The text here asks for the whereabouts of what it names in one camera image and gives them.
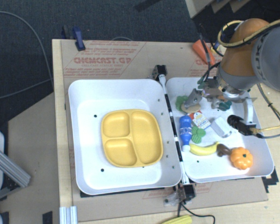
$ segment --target small box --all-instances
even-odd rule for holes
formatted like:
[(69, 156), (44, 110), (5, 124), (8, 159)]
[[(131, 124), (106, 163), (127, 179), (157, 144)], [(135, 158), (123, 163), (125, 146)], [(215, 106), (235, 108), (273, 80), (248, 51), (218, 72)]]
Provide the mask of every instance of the small box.
[(201, 129), (206, 129), (210, 126), (210, 122), (208, 119), (202, 114), (202, 112), (199, 110), (195, 113), (189, 114), (191, 119), (193, 120), (194, 124)]
[(224, 120), (221, 116), (216, 118), (210, 125), (216, 133), (222, 137), (222, 138), (227, 138), (229, 135), (231, 135), (231, 127), (227, 123), (226, 120)]

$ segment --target wire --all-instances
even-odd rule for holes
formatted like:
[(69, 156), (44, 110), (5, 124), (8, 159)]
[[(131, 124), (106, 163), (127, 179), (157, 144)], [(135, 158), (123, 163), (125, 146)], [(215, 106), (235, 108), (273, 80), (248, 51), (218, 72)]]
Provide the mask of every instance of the wire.
[(258, 1), (258, 0), (254, 0), (254, 1), (255, 1), (258, 5), (255, 6), (255, 8), (251, 10), (249, 17), (252, 17), (252, 12), (253, 12), (255, 9), (257, 9), (257, 8), (260, 8), (260, 9), (262, 10), (262, 16), (264, 17), (264, 20), (268, 20), (268, 19), (266, 18), (266, 13), (267, 13), (267, 12), (270, 12), (272, 15), (274, 15), (274, 16), (276, 17), (274, 20), (276, 20), (276, 19), (278, 19), (278, 18), (280, 17), (280, 10), (279, 10), (279, 9), (273, 9), (273, 8), (264, 6), (264, 5), (262, 5), (262, 4), (260, 3), (260, 1)]
[(31, 88), (34, 88), (34, 87), (36, 87), (36, 86), (38, 86), (38, 85), (40, 85), (40, 84), (46, 83), (46, 82), (48, 82), (48, 81), (50, 81), (50, 80), (51, 80), (51, 79), (47, 79), (47, 80), (41, 81), (40, 83), (34, 84), (34, 85), (30, 86), (30, 87), (27, 87), (27, 88), (25, 88), (25, 89), (23, 89), (23, 90), (16, 91), (16, 92), (11, 93), (11, 94), (8, 94), (8, 95), (0, 96), (0, 99), (7, 98), (7, 97), (10, 97), (10, 96), (12, 96), (12, 95), (19, 94), (19, 93), (21, 93), (21, 92), (23, 92), (23, 91), (27, 91), (27, 90), (29, 90), (29, 89), (31, 89)]
[(227, 23), (226, 25), (224, 25), (222, 27), (222, 29), (219, 31), (218, 33), (218, 42), (226, 47), (226, 48), (237, 48), (237, 47), (242, 47), (246, 44), (249, 44), (251, 41), (255, 40), (256, 38), (260, 37), (262, 34), (266, 33), (267, 31), (273, 29), (273, 28), (276, 28), (276, 27), (280, 27), (280, 19), (276, 20), (276, 21), (273, 21), (271, 23), (269, 23), (268, 25), (264, 26), (263, 28), (257, 30), (256, 32), (252, 33), (250, 36), (248, 37), (245, 37), (242, 41), (238, 41), (238, 42), (233, 42), (233, 43), (225, 43), (221, 40), (222, 38), (222, 34), (223, 32), (230, 26), (230, 25), (233, 25), (233, 24), (240, 24), (242, 23), (243, 21), (239, 21), (239, 20), (236, 20), (236, 21), (231, 21), (229, 23)]
[(125, 37), (125, 36), (117, 36), (117, 37), (113, 38), (112, 41), (115, 41), (115, 40), (118, 40), (118, 39), (125, 39), (125, 40), (131, 41), (131, 42), (133, 41), (130, 38)]
[(214, 50), (219, 56), (224, 56), (221, 52), (219, 52), (219, 51), (217, 50), (217, 48), (215, 48), (214, 43), (210, 40), (210, 36), (209, 36), (208, 33), (206, 32), (206, 30), (205, 30), (205, 28), (203, 27), (203, 25), (200, 23), (199, 26), (200, 26), (201, 30), (205, 33), (206, 38), (210, 41), (210, 45), (211, 45), (211, 47), (213, 48), (213, 50)]
[(206, 75), (209, 75), (210, 74), (210, 71), (213, 69), (213, 68), (218, 68), (219, 65), (220, 65), (221, 62), (217, 62), (216, 64), (212, 65), (206, 72), (205, 74), (202, 76), (203, 78), (206, 77)]
[(48, 62), (48, 59), (47, 59), (47, 55), (46, 55), (46, 52), (45, 52), (45, 49), (43, 48), (43, 45), (42, 45), (42, 41), (41, 39), (39, 38), (38, 34), (36, 33), (36, 31), (33, 29), (33, 27), (28, 23), (26, 22), (23, 18), (19, 17), (18, 15), (15, 15), (13, 13), (10, 13), (10, 12), (5, 12), (5, 11), (0, 11), (0, 14), (7, 14), (7, 15), (10, 15), (10, 16), (13, 16), (15, 18), (18, 18), (20, 19), (22, 22), (24, 22), (32, 31), (33, 33), (35, 34), (41, 48), (42, 48), (42, 52), (43, 52), (43, 55), (45, 57), (45, 61), (46, 61), (46, 65), (47, 65), (47, 69), (48, 69), (48, 73), (49, 73), (49, 77), (50, 77), (50, 81), (52, 83), (52, 88), (54, 90), (54, 82), (53, 82), (53, 77), (52, 77), (52, 74), (51, 74), (51, 71), (50, 71), (50, 67), (49, 67), (49, 62)]
[[(273, 104), (270, 102), (270, 100), (268, 99), (268, 97), (266, 96), (262, 85), (261, 84), (257, 84), (257, 87), (261, 93), (261, 95), (263, 96), (263, 98), (265, 99), (266, 103), (268, 104), (268, 106), (272, 109), (272, 111), (274, 112), (274, 114), (277, 116), (278, 120), (280, 121), (280, 112), (273, 106)], [(253, 134), (259, 138), (262, 139), (271, 139), (271, 138), (275, 138), (275, 137), (279, 137), (280, 134), (277, 135), (272, 135), (272, 136), (263, 136), (260, 133), (264, 132), (264, 131), (269, 131), (269, 130), (274, 130), (274, 129), (280, 129), (280, 125), (279, 126), (274, 126), (274, 127), (269, 127), (269, 128), (264, 128), (264, 129), (257, 129), (257, 128), (251, 128), (250, 130), (253, 132)]]
[(208, 77), (209, 77), (209, 70), (210, 70), (210, 54), (209, 54), (209, 51), (207, 50), (206, 45), (205, 45), (205, 43), (204, 43), (202, 33), (200, 33), (199, 36), (200, 36), (200, 41), (201, 41), (201, 44), (202, 44), (203, 49), (204, 49), (204, 52), (205, 52), (206, 61), (207, 61), (207, 65), (208, 65), (208, 69), (207, 69), (208, 72), (206, 72), (206, 74), (205, 74), (205, 80), (204, 80), (204, 81), (206, 81), (206, 80), (208, 79)]
[(216, 222), (216, 218), (215, 218), (214, 215), (197, 215), (197, 214), (191, 212), (189, 209), (187, 209), (187, 208), (185, 207), (185, 205), (184, 205), (182, 202), (180, 202), (180, 203), (178, 204), (178, 211), (177, 211), (177, 216), (178, 216), (178, 217), (180, 216), (181, 207), (183, 207), (186, 211), (188, 211), (189, 213), (191, 213), (192, 215), (194, 215), (194, 216), (196, 216), (196, 217), (212, 217), (212, 218), (214, 219), (213, 224), (215, 224), (215, 222)]

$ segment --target banana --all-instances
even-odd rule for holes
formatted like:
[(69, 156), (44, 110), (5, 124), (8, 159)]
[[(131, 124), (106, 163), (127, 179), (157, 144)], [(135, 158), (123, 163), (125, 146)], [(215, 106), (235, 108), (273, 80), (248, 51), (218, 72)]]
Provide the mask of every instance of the banana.
[(216, 152), (219, 142), (212, 145), (201, 147), (195, 144), (190, 144), (190, 152), (198, 156), (206, 156)]

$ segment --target green toy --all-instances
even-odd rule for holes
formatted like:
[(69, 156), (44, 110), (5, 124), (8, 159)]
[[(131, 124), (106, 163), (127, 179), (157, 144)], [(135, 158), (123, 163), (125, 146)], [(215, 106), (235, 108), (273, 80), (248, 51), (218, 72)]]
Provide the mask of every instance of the green toy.
[(175, 102), (175, 106), (176, 106), (176, 108), (177, 108), (177, 110), (179, 110), (179, 111), (181, 111), (181, 112), (183, 112), (183, 110), (182, 110), (182, 104), (184, 103), (184, 102), (186, 102), (188, 100), (188, 96), (178, 96), (177, 98), (176, 98), (176, 102)]
[(206, 132), (202, 128), (198, 128), (197, 126), (192, 127), (192, 141), (196, 144), (201, 143), (202, 137), (206, 135)]

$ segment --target white tray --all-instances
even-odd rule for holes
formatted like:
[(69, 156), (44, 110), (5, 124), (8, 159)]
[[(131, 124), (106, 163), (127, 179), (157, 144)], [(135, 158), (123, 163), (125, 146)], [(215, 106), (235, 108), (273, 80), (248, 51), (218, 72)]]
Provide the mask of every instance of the white tray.
[[(188, 96), (194, 88), (197, 88), (199, 78), (172, 78), (167, 81), (166, 87), (169, 100), (172, 106), (173, 116), (175, 118), (176, 130), (179, 130), (179, 118), (185, 113), (177, 110), (175, 101), (178, 96)], [(231, 108), (227, 111), (212, 109), (211, 103), (203, 98), (199, 103), (201, 112), (212, 122), (215, 118), (222, 116), (227, 120), (228, 116), (235, 114), (244, 117), (243, 104), (232, 103)], [(260, 127), (259, 120), (254, 111), (253, 122)], [(182, 152), (182, 158), (187, 176), (195, 182), (213, 182), (229, 179), (251, 178), (257, 176), (267, 176), (273, 172), (274, 163), (270, 150), (265, 139), (254, 136), (244, 136), (236, 129), (232, 128), (232, 134), (227, 138), (221, 138), (212, 129), (206, 128), (206, 135), (202, 138), (201, 146), (207, 146), (215, 141), (225, 144), (229, 148), (245, 147), (253, 154), (253, 165), (246, 170), (239, 170), (231, 164), (228, 156), (218, 157), (217, 154), (208, 156), (197, 156), (190, 152)]]
[[(77, 80), (69, 87), (76, 180), (88, 195), (175, 186), (181, 169), (174, 134), (161, 85), (150, 79)], [(113, 166), (105, 157), (100, 126), (109, 112), (143, 109), (160, 127), (163, 157), (138, 168)]]

